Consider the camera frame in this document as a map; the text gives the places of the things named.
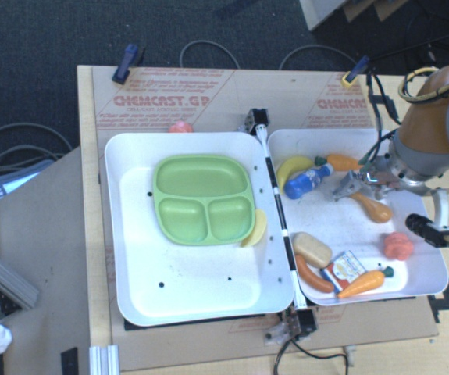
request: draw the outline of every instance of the pink toy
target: pink toy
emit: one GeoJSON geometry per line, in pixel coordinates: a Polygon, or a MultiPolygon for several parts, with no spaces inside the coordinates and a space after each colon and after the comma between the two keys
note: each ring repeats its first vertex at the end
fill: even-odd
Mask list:
{"type": "Polygon", "coordinates": [[[184,121],[177,121],[169,128],[169,133],[171,134],[185,134],[193,132],[193,127],[190,123],[184,121]]]}
{"type": "Polygon", "coordinates": [[[388,259],[405,261],[413,253],[413,242],[401,232],[389,234],[383,243],[385,245],[383,254],[388,259]]]}

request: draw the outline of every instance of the black floor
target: black floor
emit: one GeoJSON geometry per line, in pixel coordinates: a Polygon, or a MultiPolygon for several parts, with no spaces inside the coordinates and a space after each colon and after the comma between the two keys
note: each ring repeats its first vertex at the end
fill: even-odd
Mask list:
{"type": "MultiPolygon", "coordinates": [[[[129,43],[145,48],[144,66],[179,66],[184,46],[209,40],[244,69],[277,70],[296,48],[325,45],[354,59],[368,55],[377,73],[405,75],[449,64],[447,35],[449,0],[410,0],[383,22],[373,7],[351,23],[337,10],[313,32],[298,0],[0,0],[0,126],[40,123],[78,146],[77,66],[118,65],[129,43]],[[399,53],[378,59],[389,52],[399,53]]],[[[184,66],[235,67],[211,45],[188,49],[184,66]]],[[[342,55],[313,48],[283,69],[350,68],[342,55]]],[[[56,149],[54,140],[12,128],[0,133],[0,152],[22,143],[56,149]]]]}

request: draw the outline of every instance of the carrot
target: carrot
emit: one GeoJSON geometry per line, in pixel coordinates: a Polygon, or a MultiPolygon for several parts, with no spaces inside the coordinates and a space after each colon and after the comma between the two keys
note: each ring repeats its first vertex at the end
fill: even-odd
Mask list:
{"type": "Polygon", "coordinates": [[[358,163],[357,159],[353,159],[348,155],[332,153],[329,154],[325,159],[323,157],[315,157],[315,164],[317,166],[322,166],[323,164],[329,163],[332,165],[335,171],[350,171],[359,170],[362,165],[358,163]]]}
{"type": "Polygon", "coordinates": [[[383,285],[385,275],[380,270],[371,270],[353,280],[344,290],[337,294],[338,298],[346,298],[371,291],[383,285]]]}
{"type": "Polygon", "coordinates": [[[299,272],[300,277],[305,280],[309,286],[324,293],[333,292],[333,284],[312,272],[302,255],[295,255],[295,263],[297,264],[297,271],[299,272]]]}

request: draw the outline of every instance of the gray surface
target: gray surface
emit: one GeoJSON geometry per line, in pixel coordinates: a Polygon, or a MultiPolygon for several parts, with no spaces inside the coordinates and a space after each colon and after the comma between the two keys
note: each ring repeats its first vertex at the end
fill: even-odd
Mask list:
{"type": "Polygon", "coordinates": [[[0,258],[40,291],[34,309],[4,322],[13,338],[6,375],[61,375],[61,353],[75,347],[80,373],[88,372],[81,179],[75,149],[0,200],[0,258]]]}

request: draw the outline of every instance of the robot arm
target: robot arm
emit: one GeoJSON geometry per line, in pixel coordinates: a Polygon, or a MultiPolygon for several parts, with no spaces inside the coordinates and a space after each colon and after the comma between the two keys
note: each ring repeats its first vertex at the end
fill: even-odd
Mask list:
{"type": "Polygon", "coordinates": [[[449,66],[440,70],[425,68],[407,75],[399,93],[411,106],[399,128],[387,135],[387,152],[366,163],[359,172],[349,172],[333,196],[338,200],[361,189],[377,200],[399,190],[432,195],[434,221],[412,214],[406,225],[431,245],[449,247],[449,190],[426,186],[428,180],[449,170],[449,66]],[[413,97],[408,93],[408,82],[422,73],[431,74],[413,97]]]}

